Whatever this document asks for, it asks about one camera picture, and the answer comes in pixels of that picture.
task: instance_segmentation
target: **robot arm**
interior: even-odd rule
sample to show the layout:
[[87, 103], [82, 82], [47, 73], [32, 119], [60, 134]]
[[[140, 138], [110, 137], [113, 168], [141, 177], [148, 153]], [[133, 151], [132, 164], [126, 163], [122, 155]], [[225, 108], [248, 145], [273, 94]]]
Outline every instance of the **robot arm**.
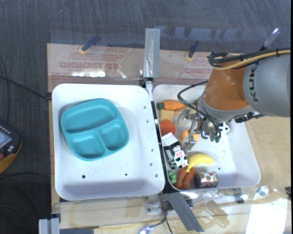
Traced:
[[[209, 62], [214, 70], [196, 101], [197, 113], [186, 115], [193, 120], [190, 139], [200, 133], [203, 138], [218, 142], [220, 128], [232, 119], [242, 122], [259, 116], [291, 116], [290, 49], [238, 56], [212, 53]], [[189, 106], [181, 93], [179, 100]]]

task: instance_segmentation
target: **metal bracket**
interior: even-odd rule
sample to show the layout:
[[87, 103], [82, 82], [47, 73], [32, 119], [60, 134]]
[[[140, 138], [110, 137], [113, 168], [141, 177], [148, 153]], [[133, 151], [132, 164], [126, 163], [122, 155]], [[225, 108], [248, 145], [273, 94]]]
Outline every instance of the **metal bracket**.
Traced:
[[204, 231], [202, 226], [196, 219], [195, 215], [189, 208], [189, 205], [187, 204], [185, 198], [180, 194], [180, 192], [167, 193], [165, 194], [165, 197], [168, 199], [168, 201], [178, 214], [187, 231]]
[[39, 219], [39, 234], [60, 234], [59, 219]]
[[144, 78], [158, 78], [160, 66], [160, 29], [146, 29]]

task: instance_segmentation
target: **toy banana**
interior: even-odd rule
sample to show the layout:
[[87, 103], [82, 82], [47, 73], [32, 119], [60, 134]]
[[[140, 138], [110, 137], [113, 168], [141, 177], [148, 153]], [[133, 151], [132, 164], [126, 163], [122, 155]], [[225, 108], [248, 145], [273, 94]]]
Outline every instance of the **toy banana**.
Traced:
[[207, 154], [194, 154], [188, 158], [188, 168], [186, 172], [190, 172], [191, 167], [199, 163], [213, 164], [215, 160]]

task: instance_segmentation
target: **yellow cable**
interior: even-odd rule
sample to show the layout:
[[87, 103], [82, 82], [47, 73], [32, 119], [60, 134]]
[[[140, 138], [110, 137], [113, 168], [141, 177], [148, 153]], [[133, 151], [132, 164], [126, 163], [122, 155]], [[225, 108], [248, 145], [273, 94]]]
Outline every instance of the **yellow cable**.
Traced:
[[238, 68], [240, 66], [243, 66], [247, 63], [250, 63], [250, 62], [253, 62], [253, 61], [256, 61], [258, 59], [262, 59], [262, 58], [266, 58], [266, 57], [270, 57], [270, 56], [276, 56], [276, 55], [282, 55], [282, 54], [289, 54], [291, 53], [291, 50], [280, 50], [280, 51], [275, 51], [275, 52], [270, 52], [270, 53], [266, 53], [266, 54], [262, 54], [262, 55], [259, 55], [259, 56], [255, 56], [255, 57], [252, 57], [252, 58], [248, 58], [246, 60], [243, 60], [243, 61], [240, 61], [238, 63], [235, 63], [233, 65], [230, 65], [230, 66], [226, 66], [226, 67], [214, 67], [214, 69], [216, 70], [227, 70], [227, 69], [230, 69], [230, 68]]

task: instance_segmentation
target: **divided plate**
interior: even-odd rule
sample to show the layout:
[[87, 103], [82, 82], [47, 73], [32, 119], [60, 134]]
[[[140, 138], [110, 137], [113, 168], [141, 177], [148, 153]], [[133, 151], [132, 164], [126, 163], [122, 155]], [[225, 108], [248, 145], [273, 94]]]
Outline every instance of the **divided plate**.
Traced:
[[62, 114], [61, 127], [70, 149], [85, 161], [114, 154], [129, 140], [122, 115], [112, 102], [102, 98], [68, 108]]

